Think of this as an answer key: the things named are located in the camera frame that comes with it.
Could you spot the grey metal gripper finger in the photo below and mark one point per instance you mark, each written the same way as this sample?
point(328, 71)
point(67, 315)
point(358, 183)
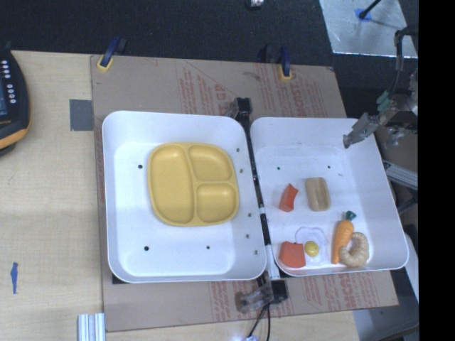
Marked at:
point(359, 129)
point(394, 138)

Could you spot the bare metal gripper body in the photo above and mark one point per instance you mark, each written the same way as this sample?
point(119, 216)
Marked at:
point(403, 114)

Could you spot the white plastic tray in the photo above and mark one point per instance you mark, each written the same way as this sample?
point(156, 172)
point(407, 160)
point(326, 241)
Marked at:
point(185, 254)
point(305, 140)

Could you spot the tan bread bun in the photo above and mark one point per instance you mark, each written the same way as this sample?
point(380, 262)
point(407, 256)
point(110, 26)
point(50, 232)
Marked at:
point(317, 194)

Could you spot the orange wedge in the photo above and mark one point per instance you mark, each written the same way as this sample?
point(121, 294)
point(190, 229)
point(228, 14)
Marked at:
point(288, 197)

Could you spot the orange carrot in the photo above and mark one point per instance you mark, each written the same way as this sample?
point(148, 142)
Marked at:
point(342, 236)

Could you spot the thin black and white rod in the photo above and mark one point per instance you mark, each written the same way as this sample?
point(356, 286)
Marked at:
point(256, 187)

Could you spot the beige curled croissant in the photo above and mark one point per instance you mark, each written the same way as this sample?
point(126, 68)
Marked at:
point(359, 256)

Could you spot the white fried egg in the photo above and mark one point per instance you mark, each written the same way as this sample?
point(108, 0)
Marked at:
point(312, 248)

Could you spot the orange block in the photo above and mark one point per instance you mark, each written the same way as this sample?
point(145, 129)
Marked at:
point(291, 255)

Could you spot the yellow divided plate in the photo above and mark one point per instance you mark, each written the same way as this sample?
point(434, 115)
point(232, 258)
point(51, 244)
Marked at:
point(170, 183)

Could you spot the brown cardboard board red print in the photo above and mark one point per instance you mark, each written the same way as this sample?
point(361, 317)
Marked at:
point(149, 84)

